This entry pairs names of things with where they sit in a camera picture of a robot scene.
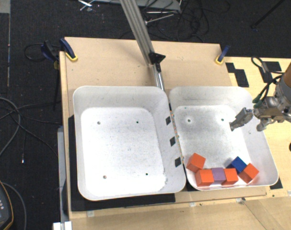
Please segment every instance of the yellow clamp pad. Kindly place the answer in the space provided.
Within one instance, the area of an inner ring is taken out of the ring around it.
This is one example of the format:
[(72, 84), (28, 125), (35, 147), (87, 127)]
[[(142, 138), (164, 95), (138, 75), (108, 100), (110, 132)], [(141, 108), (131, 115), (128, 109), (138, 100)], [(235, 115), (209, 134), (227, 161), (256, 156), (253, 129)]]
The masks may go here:
[(222, 59), (222, 61), (218, 61), (218, 58), (220, 56), (217, 56), (216, 59), (215, 59), (215, 62), (218, 64), (218, 65), (222, 65), (222, 63), (224, 62), (224, 58)]
[(75, 58), (72, 58), (67, 52), (65, 52), (65, 55), (70, 59), (70, 61), (76, 61), (76, 60), (78, 60), (78, 57), (77, 57), (77, 55), (75, 55)]

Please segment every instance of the blue block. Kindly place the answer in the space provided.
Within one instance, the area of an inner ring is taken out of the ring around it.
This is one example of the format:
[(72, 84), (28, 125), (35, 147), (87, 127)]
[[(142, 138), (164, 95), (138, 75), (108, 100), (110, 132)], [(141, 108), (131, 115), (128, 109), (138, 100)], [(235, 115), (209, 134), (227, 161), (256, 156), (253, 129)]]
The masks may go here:
[(240, 174), (246, 168), (246, 163), (243, 162), (241, 158), (237, 157), (227, 166), (227, 168), (235, 168), (237, 173)]

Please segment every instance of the black floor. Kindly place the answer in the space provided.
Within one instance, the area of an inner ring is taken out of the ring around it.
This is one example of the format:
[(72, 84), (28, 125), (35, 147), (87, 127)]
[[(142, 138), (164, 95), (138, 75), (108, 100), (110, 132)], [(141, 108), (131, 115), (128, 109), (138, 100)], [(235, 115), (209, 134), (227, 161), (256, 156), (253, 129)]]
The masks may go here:
[[(256, 30), (250, 27), (279, 1), (185, 0), (182, 15), (150, 23), (149, 33), (152, 40), (218, 43), (222, 48), (230, 45), (229, 56), (291, 58), (291, 0), (285, 0)], [(45, 40), (58, 44), (64, 36), (133, 38), (119, 5), (94, 3), (92, 11), (80, 11), (81, 7), (76, 0), (11, 0), (11, 15), (0, 13), (0, 92), (4, 97), (17, 106), (53, 102), (57, 71), (50, 61), (26, 59), (24, 48), (29, 44)], [(0, 108), (0, 117), (6, 113)], [(25, 117), (61, 123), (60, 104), (55, 111), (48, 105), (21, 109), (21, 113)], [(0, 179), (23, 196), (27, 229), (51, 229), (52, 223), (59, 221), (58, 160), (51, 150), (57, 151), (59, 126), (29, 119), (22, 121), (22, 125), (50, 147), (29, 133), (25, 140), (24, 131), (20, 130), (0, 159)], [(15, 129), (16, 124), (9, 116), (0, 120), (0, 150)], [(12, 229), (23, 229), (22, 205), (8, 191), (15, 210)]]

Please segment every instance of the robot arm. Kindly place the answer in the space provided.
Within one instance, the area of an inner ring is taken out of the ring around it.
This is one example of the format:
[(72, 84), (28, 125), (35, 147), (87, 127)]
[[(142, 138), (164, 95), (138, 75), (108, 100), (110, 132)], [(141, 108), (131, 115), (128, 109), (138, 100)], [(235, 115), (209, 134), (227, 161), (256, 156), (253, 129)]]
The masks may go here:
[[(268, 92), (266, 88), (269, 88), (271, 83), (276, 84), (274, 96), (265, 94), (265, 97), (260, 100), (263, 92)], [(236, 119), (230, 123), (232, 131), (248, 123), (253, 115), (260, 120), (256, 127), (258, 131), (266, 129), (267, 125), (275, 122), (282, 123), (284, 120), (291, 122), (291, 63), (285, 73), (274, 78), (271, 83), (254, 99), (253, 102), (256, 104), (253, 110), (243, 108)]]

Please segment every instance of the purple block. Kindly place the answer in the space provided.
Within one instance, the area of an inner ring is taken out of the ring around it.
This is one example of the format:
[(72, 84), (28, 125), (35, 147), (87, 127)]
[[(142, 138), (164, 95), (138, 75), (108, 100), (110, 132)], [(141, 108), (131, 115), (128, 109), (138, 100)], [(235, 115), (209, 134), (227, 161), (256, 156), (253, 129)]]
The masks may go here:
[(224, 168), (212, 168), (214, 184), (221, 184), (226, 180)]

